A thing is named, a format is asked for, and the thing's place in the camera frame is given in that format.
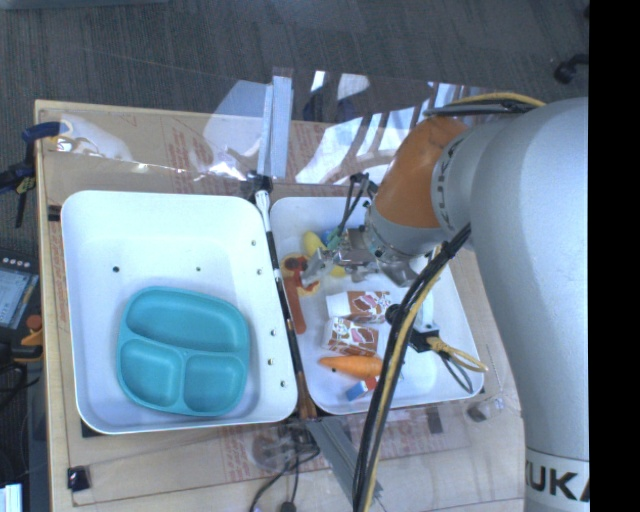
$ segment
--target teal bowl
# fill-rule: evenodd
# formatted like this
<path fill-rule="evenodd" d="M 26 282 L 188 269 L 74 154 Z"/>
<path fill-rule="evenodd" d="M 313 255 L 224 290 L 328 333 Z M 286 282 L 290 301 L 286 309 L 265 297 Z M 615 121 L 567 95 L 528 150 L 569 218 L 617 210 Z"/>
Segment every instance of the teal bowl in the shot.
<path fill-rule="evenodd" d="M 175 414 L 221 416 L 240 402 L 249 326 L 229 302 L 154 286 L 133 295 L 118 333 L 118 382 L 134 402 Z"/>

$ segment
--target blue object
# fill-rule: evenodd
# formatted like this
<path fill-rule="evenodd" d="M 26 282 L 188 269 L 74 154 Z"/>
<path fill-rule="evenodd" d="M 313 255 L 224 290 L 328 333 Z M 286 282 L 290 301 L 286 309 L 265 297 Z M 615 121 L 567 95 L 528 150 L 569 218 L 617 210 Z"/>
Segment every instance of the blue object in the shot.
<path fill-rule="evenodd" d="M 249 326 L 229 302 L 180 288 L 145 288 L 122 315 L 118 381 L 140 405 L 221 416 L 243 396 L 249 347 Z"/>

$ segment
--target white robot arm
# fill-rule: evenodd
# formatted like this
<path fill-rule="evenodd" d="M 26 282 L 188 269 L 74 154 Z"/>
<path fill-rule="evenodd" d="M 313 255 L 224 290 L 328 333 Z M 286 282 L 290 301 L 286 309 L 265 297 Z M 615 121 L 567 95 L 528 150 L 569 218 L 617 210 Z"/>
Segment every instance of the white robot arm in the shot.
<path fill-rule="evenodd" d="M 522 404 L 526 510 L 588 511 L 588 100 L 467 129 L 428 118 L 403 142 L 368 209 L 365 240 L 404 263 L 471 223 L 469 248 Z"/>

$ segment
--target packaged snack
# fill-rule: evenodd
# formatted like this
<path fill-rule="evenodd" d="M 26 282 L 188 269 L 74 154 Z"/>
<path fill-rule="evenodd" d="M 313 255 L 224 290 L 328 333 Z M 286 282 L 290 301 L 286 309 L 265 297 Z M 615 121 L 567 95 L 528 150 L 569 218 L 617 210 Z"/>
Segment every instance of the packaged snack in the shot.
<path fill-rule="evenodd" d="M 329 318 L 342 317 L 360 324 L 381 324 L 391 305 L 389 292 L 347 291 L 327 296 Z"/>
<path fill-rule="evenodd" d="M 344 355 L 375 356 L 378 330 L 346 318 L 333 317 L 325 329 L 323 346 Z"/>

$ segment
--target toy carrot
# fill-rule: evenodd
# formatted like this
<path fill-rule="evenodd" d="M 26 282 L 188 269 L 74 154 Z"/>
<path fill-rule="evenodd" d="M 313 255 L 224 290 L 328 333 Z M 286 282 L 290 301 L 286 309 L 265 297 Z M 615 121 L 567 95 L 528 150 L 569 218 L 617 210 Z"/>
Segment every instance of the toy carrot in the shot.
<path fill-rule="evenodd" d="M 382 359 L 376 356 L 323 357 L 318 362 L 362 380 L 377 377 L 382 372 Z"/>

